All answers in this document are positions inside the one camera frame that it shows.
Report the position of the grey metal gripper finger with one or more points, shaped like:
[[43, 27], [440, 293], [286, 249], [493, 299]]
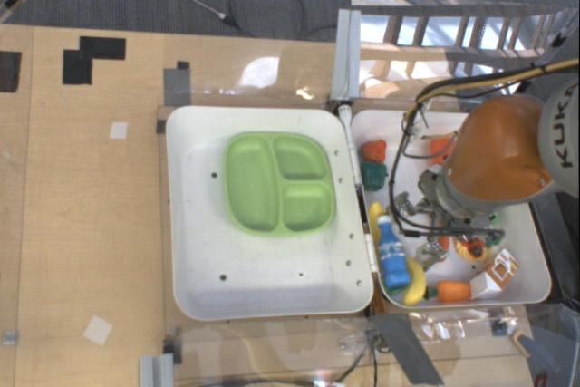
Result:
[[403, 204], [430, 256]]

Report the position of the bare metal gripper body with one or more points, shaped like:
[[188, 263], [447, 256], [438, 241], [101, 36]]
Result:
[[432, 190]]

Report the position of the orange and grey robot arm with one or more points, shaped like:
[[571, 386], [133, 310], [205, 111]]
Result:
[[498, 149]]

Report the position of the yellow banana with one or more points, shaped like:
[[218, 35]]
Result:
[[417, 285]]

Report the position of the blue and white toy bottle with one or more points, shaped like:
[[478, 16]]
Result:
[[392, 258]]

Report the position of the green toy pepper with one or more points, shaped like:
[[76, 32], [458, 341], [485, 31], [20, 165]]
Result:
[[374, 176]]

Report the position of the orange carrot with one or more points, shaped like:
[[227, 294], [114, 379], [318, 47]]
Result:
[[453, 291]]

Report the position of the yellow and red toy food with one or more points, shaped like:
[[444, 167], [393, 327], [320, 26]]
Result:
[[473, 250]]

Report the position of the orange toy pepper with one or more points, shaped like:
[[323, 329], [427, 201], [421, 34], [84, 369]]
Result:
[[440, 147]]

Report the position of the red toy pepper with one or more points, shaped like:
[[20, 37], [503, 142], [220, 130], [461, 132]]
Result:
[[374, 151]]

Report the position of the white and orange carton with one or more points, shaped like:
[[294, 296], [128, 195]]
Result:
[[494, 276]]

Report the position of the white plastic tray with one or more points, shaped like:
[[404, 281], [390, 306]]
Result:
[[272, 276], [516, 276]]

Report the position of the green divided plate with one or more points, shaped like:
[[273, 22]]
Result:
[[254, 181]]

